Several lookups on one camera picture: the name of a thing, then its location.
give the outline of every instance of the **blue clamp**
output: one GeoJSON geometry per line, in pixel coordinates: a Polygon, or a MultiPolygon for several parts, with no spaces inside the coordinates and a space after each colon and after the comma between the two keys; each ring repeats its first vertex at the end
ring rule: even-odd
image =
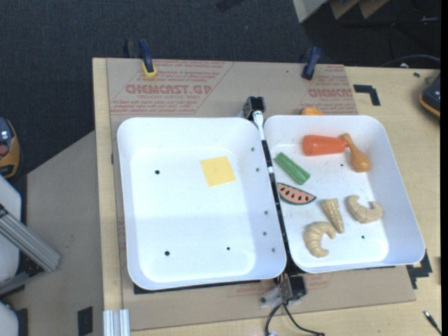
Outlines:
{"type": "Polygon", "coordinates": [[[310,53],[308,54],[308,63],[305,65],[302,71],[303,78],[306,78],[307,80],[311,80],[313,78],[314,67],[316,67],[321,53],[322,50],[320,48],[317,48],[316,46],[311,49],[310,53]]]}
{"type": "Polygon", "coordinates": [[[139,40],[139,47],[141,53],[141,67],[146,77],[152,78],[157,74],[157,69],[153,63],[153,58],[151,56],[151,51],[149,50],[149,45],[146,40],[139,40]]]}

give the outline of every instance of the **orange object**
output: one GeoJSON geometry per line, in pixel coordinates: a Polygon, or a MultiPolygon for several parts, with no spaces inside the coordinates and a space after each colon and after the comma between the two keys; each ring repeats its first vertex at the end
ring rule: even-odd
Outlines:
{"type": "Polygon", "coordinates": [[[344,133],[341,138],[345,140],[351,152],[351,165],[357,172],[366,172],[370,169],[369,158],[361,152],[351,140],[350,134],[344,133]]]}
{"type": "Polygon", "coordinates": [[[305,107],[302,109],[301,115],[303,116],[323,116],[323,112],[316,107],[305,107]]]}
{"type": "Polygon", "coordinates": [[[347,143],[336,137],[308,134],[302,141],[302,149],[305,155],[341,153],[345,148],[347,148],[347,143]]]}

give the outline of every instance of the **white tray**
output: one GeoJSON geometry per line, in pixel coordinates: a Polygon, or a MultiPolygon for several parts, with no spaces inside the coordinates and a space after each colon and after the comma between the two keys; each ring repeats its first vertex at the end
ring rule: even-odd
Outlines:
{"type": "Polygon", "coordinates": [[[403,185],[392,148],[382,124],[365,115],[276,115],[265,123],[265,136],[272,158],[283,152],[311,174],[298,185],[274,163],[277,182],[286,183],[316,196],[308,204],[292,205],[281,201],[291,257],[306,272],[333,272],[414,264],[423,258],[425,247],[420,229],[403,185]],[[367,172],[357,172],[350,163],[350,150],[331,155],[306,156],[302,140],[307,134],[338,137],[349,133],[356,146],[372,164],[367,172]],[[358,202],[382,205],[381,219],[362,224],[347,207],[347,197],[358,195],[358,202]],[[321,203],[337,198],[344,221],[344,233],[334,239],[326,235],[324,258],[308,252],[303,234],[315,221],[329,221],[321,203]]]}
{"type": "Polygon", "coordinates": [[[136,285],[159,290],[283,272],[286,252],[252,122],[131,118],[118,129],[118,150],[136,285]],[[213,170],[214,158],[230,163],[233,181],[213,170]],[[204,169],[201,161],[211,164],[204,169]]]}
{"type": "MultiPolygon", "coordinates": [[[[279,152],[311,174],[298,185],[274,162],[277,182],[316,196],[281,201],[293,262],[306,272],[408,265],[424,243],[383,126],[361,115],[277,115],[265,122],[272,159],[279,152]],[[350,152],[308,157],[306,134],[349,133],[372,163],[354,171],[350,152]],[[384,216],[361,224],[346,200],[380,203],[384,216]],[[326,235],[324,258],[311,255],[303,235],[329,221],[321,202],[337,198],[345,232],[326,235]]],[[[273,279],[286,265],[274,196],[256,126],[243,118],[130,118],[118,129],[127,243],[133,282],[148,290],[273,279]],[[227,164],[218,163],[214,158],[227,164]],[[230,168],[224,174],[223,167],[230,168]]]]}

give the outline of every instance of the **yellow sticky note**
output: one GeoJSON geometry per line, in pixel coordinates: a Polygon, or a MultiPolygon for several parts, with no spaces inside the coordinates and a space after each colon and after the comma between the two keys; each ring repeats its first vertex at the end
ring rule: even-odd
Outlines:
{"type": "Polygon", "coordinates": [[[201,167],[209,187],[235,181],[232,166],[225,156],[201,160],[201,167]]]}

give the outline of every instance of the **black floor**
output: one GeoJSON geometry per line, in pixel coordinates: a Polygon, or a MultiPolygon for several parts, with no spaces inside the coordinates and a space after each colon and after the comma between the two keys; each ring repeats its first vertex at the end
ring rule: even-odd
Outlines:
{"type": "Polygon", "coordinates": [[[146,39],[154,58],[440,68],[441,0],[391,0],[364,19],[328,4],[300,24],[292,0],[0,0],[0,116],[27,173],[95,128],[92,58],[146,39]],[[423,18],[436,22],[422,23],[423,18]],[[398,63],[391,60],[400,58],[398,63]]]}

